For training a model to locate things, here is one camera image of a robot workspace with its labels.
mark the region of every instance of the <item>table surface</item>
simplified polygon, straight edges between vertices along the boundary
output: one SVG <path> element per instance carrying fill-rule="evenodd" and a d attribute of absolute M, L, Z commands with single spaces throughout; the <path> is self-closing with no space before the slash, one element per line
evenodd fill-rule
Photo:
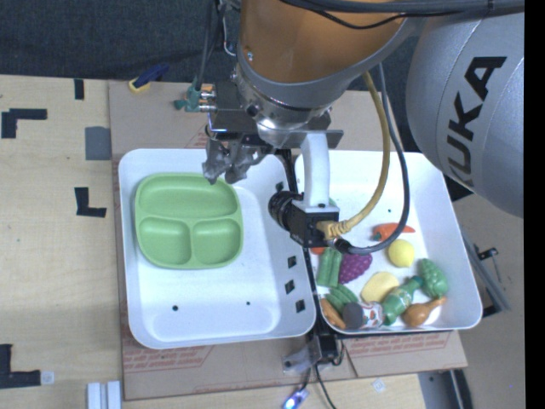
<path fill-rule="evenodd" d="M 11 370 L 54 373 L 54 383 L 0 389 L 0 407 L 86 407 L 88 383 L 122 380 L 112 162 L 87 161 L 84 131 L 109 127 L 107 81 L 0 76 L 0 111 L 46 108 L 0 139 L 0 344 L 13 344 Z M 77 216 L 75 187 L 105 217 Z M 384 387 L 373 387 L 377 378 Z M 418 376 L 327 382 L 339 408 L 425 408 Z M 316 383 L 305 407 L 329 407 Z M 281 407 L 293 386 L 124 401 L 155 407 Z"/>

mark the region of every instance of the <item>white container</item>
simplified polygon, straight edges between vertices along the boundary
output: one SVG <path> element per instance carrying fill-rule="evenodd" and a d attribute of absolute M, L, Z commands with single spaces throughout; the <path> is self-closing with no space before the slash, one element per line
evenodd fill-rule
<path fill-rule="evenodd" d="M 415 263 L 409 268 L 395 267 L 385 250 L 372 254 L 370 268 L 349 282 L 357 296 L 369 278 L 379 272 L 394 274 L 400 283 L 417 274 L 417 262 L 426 257 L 434 261 L 445 273 L 449 282 L 445 304 L 436 308 L 426 323 L 408 327 L 398 318 L 392 325 L 383 325 L 364 331 L 340 331 L 349 335 L 381 334 L 391 332 L 448 331 L 467 329 L 477 325 L 482 316 L 482 303 L 470 266 L 462 234 L 454 213 L 443 174 L 421 153 L 404 154 L 410 183 L 410 214 L 407 224 L 415 233 L 402 233 L 399 237 L 411 242 L 415 248 Z M 368 203 L 378 183 L 382 167 L 382 152 L 331 151 L 330 196 L 340 208 L 340 220 L 358 213 Z M 299 190 L 304 190 L 304 163 L 302 157 L 295 162 L 295 175 Z M 399 159 L 392 152 L 387 185 L 375 209 L 345 239 L 357 247 L 377 244 L 371 240 L 372 228 L 383 222 L 397 222 L 403 207 L 403 182 Z M 312 255 L 314 274 L 318 271 L 318 257 Z M 318 287 L 320 296 L 329 292 Z M 422 290 L 417 290 L 413 302 L 427 302 Z"/>
<path fill-rule="evenodd" d="M 269 215 L 282 163 L 267 156 L 233 187 L 243 215 L 244 246 L 222 268 L 167 269 L 143 256 L 135 234 L 134 198 L 155 173 L 198 172 L 204 150 L 139 149 L 119 164 L 129 327 L 151 349 L 235 343 L 307 333 L 316 308 L 301 247 Z"/>

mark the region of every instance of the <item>toy carrot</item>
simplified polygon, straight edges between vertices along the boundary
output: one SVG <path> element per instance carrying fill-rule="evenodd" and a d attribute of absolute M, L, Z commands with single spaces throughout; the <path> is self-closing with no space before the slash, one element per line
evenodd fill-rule
<path fill-rule="evenodd" d="M 373 240 L 375 241 L 383 241 L 384 239 L 388 238 L 395 228 L 398 226 L 397 222 L 384 222 L 383 224 L 379 224 L 378 226 L 375 226 L 373 228 Z M 403 228 L 403 233 L 414 233 L 416 230 L 412 228 L 411 226 L 405 226 Z"/>

